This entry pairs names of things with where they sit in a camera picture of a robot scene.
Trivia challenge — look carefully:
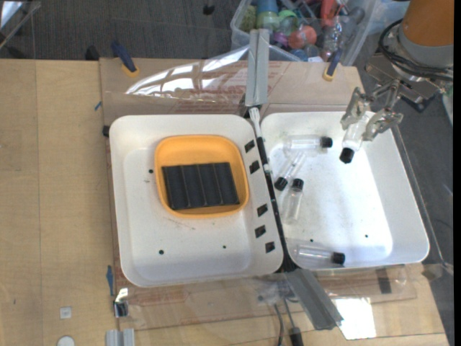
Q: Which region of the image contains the clear plastic storage bin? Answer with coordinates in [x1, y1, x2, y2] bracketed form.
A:
[230, 0, 385, 66]

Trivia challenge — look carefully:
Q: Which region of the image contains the black ribbed rack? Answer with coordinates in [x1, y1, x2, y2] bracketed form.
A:
[160, 161, 241, 211]

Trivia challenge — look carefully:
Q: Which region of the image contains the orange plastic bowl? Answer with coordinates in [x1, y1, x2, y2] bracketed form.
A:
[153, 134, 251, 219]

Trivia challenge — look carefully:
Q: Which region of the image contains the clear bottle with black cap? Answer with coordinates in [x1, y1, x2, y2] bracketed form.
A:
[283, 178, 305, 226]
[295, 244, 346, 267]
[339, 115, 370, 165]
[274, 151, 308, 192]
[284, 134, 334, 155]

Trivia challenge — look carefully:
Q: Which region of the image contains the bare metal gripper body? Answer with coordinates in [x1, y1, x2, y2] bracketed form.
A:
[364, 54, 452, 103]

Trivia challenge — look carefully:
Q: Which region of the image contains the white plastic tray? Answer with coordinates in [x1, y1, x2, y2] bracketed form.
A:
[259, 110, 431, 271]
[108, 113, 285, 289]

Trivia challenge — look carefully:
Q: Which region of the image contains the thin black and white rod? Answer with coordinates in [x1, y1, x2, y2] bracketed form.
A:
[248, 107, 290, 270]

